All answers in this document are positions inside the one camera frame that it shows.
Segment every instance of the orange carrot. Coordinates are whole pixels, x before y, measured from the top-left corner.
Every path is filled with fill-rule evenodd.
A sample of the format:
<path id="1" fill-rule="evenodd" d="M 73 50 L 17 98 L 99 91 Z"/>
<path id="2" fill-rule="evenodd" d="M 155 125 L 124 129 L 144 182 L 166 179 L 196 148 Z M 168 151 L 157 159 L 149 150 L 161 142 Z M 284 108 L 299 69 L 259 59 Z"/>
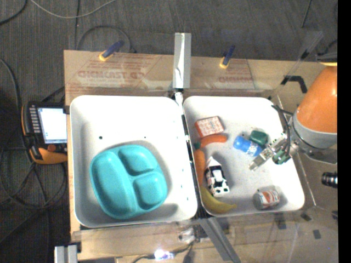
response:
<path id="1" fill-rule="evenodd" d="M 201 186 L 206 168 L 205 153 L 201 149 L 196 149 L 194 151 L 194 162 L 197 182 L 199 182 L 199 185 Z"/>
<path id="2" fill-rule="evenodd" d="M 201 148 L 205 147 L 206 145 L 214 142 L 221 142 L 224 143 L 227 141 L 227 137 L 224 134 L 212 134 L 209 136 L 205 136 L 201 139 Z"/>

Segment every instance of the banana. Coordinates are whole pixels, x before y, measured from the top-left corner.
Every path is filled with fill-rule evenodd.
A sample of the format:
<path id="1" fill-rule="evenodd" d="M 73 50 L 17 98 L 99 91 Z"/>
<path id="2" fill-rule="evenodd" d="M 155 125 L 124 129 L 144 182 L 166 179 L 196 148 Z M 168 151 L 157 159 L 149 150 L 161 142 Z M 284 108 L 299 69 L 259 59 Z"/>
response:
<path id="1" fill-rule="evenodd" d="M 214 213 L 223 214 L 223 213 L 227 213 L 231 209 L 236 208 L 236 204 L 227 204 L 217 200 L 203 186 L 200 186 L 200 194 L 205 207 Z"/>

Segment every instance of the red and white box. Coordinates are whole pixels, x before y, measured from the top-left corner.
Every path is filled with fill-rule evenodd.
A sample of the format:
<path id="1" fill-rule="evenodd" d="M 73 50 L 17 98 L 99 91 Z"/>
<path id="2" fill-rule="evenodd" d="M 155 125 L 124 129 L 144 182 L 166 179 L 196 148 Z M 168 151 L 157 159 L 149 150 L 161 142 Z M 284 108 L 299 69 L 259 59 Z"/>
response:
<path id="1" fill-rule="evenodd" d="M 195 127 L 201 138 L 224 131 L 218 116 L 200 119 L 195 122 Z"/>

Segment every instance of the teal divided plate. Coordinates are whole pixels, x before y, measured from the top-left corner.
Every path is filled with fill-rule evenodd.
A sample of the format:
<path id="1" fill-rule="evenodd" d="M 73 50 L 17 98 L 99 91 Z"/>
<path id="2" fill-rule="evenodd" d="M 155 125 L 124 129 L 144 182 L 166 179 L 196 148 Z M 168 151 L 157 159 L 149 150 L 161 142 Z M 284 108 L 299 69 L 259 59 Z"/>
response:
<path id="1" fill-rule="evenodd" d="M 165 176 L 144 146 L 124 145 L 97 154 L 90 179 L 103 211 L 125 220 L 158 208 L 167 197 Z"/>

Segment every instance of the blue and yellow clamp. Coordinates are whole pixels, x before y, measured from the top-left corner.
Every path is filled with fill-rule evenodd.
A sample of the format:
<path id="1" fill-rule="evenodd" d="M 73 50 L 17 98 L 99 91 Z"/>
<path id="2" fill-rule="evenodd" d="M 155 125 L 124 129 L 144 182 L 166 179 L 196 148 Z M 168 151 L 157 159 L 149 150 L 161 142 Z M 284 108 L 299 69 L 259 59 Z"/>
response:
<path id="1" fill-rule="evenodd" d="M 235 49 L 235 46 L 232 45 L 228 52 L 225 52 L 222 57 L 222 59 L 220 60 L 220 64 L 219 66 L 223 69 L 227 69 L 228 65 L 229 65 L 229 61 L 230 61 L 230 58 L 231 56 L 233 55 L 233 52 L 234 52 L 234 49 Z"/>
<path id="2" fill-rule="evenodd" d="M 99 59 L 102 61 L 108 60 L 110 57 L 113 56 L 114 52 L 117 52 L 122 48 L 124 45 L 124 41 L 120 40 L 113 44 L 111 47 L 109 47 L 107 50 L 103 51 L 102 53 L 99 54 Z"/>

